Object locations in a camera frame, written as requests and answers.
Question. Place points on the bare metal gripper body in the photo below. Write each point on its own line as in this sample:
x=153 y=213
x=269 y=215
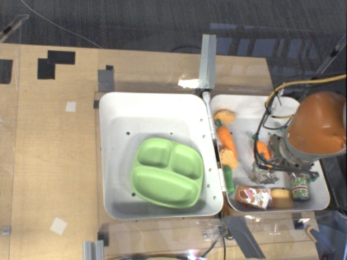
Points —
x=287 y=164

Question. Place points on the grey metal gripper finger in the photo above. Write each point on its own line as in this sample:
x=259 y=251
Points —
x=272 y=177
x=257 y=175

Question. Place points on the white plastic tray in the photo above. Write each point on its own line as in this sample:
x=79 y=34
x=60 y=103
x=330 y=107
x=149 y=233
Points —
x=119 y=158
x=244 y=172

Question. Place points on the orange and white carton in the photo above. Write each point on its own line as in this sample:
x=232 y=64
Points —
x=253 y=198

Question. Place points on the yellow toy cake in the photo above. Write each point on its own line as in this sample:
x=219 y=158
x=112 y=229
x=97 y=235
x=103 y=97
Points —
x=282 y=198

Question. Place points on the green and red can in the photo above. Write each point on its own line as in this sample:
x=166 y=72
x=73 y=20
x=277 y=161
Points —
x=299 y=188

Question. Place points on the small orange toy carrot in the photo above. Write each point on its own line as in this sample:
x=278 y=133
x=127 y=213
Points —
x=263 y=148

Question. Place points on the green toy vegetable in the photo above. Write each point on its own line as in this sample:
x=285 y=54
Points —
x=229 y=180

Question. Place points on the yellow ridged toy waffle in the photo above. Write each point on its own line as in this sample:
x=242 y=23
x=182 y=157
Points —
x=229 y=158

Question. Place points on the large orange toy carrot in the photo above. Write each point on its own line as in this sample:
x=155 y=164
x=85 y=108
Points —
x=226 y=138

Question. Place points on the tan toy biscuit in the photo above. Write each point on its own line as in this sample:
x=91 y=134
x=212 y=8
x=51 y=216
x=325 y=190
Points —
x=224 y=116

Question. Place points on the thin black and white rod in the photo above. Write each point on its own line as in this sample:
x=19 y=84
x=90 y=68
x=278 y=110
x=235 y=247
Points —
x=211 y=118

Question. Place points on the green divided plate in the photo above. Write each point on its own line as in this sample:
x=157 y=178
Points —
x=165 y=183

